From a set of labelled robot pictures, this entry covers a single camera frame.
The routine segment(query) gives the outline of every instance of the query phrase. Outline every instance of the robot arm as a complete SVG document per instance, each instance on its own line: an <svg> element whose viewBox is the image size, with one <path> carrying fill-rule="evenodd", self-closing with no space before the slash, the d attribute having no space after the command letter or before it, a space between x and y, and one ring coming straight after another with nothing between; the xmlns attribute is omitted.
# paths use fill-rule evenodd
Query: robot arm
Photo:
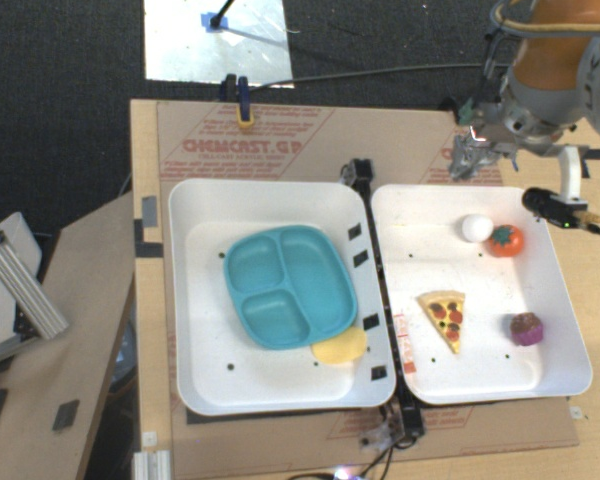
<svg viewBox="0 0 600 480"><path fill-rule="evenodd" d="M470 178L502 157L515 160L520 148L558 156L565 146L557 141L582 117L600 133L600 0L533 0L525 24L505 17L520 1L502 0L492 10L496 40L485 79L492 76L499 41L522 41L497 94L478 95L460 111L470 133L456 137L454 179Z"/></svg>

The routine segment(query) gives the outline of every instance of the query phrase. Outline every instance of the white tray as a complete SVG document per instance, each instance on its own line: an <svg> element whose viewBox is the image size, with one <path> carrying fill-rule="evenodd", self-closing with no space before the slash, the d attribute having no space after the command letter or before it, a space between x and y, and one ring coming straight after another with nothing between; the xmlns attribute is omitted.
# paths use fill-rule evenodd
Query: white tray
<svg viewBox="0 0 600 480"><path fill-rule="evenodd" d="M503 187L386 185L373 197L394 314L407 320L416 367L409 388L431 404L567 396L585 391L591 364L545 221L521 204L522 191ZM514 258L496 258L469 243L462 219L482 213L525 234ZM460 353L454 355L418 305L434 290L466 294ZM509 322L533 311L544 340L515 345Z"/></svg>
<svg viewBox="0 0 600 480"><path fill-rule="evenodd" d="M171 192L169 217L178 389L191 410L224 415L374 407L391 397L395 371L358 194L335 183L191 179ZM308 346L265 349L242 327L219 255L251 233L290 224L317 227L333 242L356 292L354 325L363 327L366 317L377 315L360 359L320 364ZM361 234L350 239L358 225ZM353 257L363 251L367 261L354 267Z"/></svg>

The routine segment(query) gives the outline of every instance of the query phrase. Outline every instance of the tomato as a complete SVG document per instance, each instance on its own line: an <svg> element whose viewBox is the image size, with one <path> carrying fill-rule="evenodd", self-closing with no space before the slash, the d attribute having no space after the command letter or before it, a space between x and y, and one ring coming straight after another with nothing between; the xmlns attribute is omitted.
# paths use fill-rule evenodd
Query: tomato
<svg viewBox="0 0 600 480"><path fill-rule="evenodd" d="M517 227L509 224L498 226L489 238L489 248L495 256L509 258L524 247L524 235Z"/></svg>

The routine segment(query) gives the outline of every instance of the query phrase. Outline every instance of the white ball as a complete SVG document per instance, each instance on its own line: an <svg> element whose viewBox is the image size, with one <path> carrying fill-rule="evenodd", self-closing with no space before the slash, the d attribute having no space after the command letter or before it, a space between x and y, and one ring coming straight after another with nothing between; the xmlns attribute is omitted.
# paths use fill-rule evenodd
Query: white ball
<svg viewBox="0 0 600 480"><path fill-rule="evenodd" d="M467 215L462 221L462 234L469 242L484 242L493 233L493 221L486 215Z"/></svg>

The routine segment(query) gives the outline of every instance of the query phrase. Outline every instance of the pepperoni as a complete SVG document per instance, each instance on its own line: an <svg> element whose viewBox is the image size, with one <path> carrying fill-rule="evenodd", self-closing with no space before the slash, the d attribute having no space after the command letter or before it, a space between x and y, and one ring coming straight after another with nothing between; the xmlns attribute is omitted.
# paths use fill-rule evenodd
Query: pepperoni
<svg viewBox="0 0 600 480"><path fill-rule="evenodd" d="M461 324L462 323L462 313L460 313L460 311L452 311L451 313L449 313L449 320L451 320L452 322L454 322L456 324Z"/></svg>

